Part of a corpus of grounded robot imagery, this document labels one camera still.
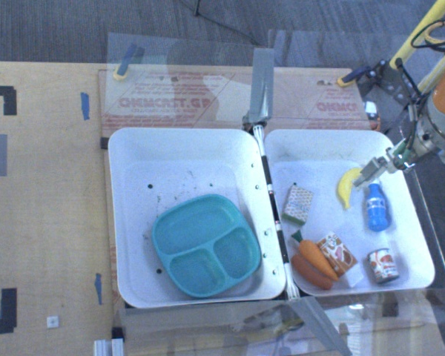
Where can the teal divided plate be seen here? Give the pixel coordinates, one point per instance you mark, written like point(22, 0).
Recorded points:
point(204, 243)

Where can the thin black and white rod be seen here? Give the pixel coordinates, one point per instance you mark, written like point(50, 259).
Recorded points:
point(269, 184)

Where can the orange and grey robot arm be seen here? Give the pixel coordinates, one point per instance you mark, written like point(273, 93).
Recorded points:
point(442, 98)

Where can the orange-red sausage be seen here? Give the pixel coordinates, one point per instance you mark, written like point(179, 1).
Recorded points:
point(309, 273)

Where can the orange carrot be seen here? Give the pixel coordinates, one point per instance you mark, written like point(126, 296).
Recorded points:
point(316, 257)

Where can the white plastic tray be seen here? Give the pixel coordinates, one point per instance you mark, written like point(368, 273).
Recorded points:
point(319, 154)
point(193, 154)

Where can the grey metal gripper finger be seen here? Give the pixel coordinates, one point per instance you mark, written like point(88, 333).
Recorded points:
point(364, 181)
point(372, 167)

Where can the yellow banana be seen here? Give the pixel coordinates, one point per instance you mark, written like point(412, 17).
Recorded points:
point(344, 193)

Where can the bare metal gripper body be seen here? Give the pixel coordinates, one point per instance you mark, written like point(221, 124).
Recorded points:
point(428, 141)

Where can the blue bottle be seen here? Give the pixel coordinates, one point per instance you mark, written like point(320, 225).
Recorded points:
point(377, 210)

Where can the brown and white carton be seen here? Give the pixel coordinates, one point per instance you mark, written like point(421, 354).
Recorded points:
point(337, 254)

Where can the small white and red can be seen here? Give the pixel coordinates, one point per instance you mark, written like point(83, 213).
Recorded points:
point(383, 266)

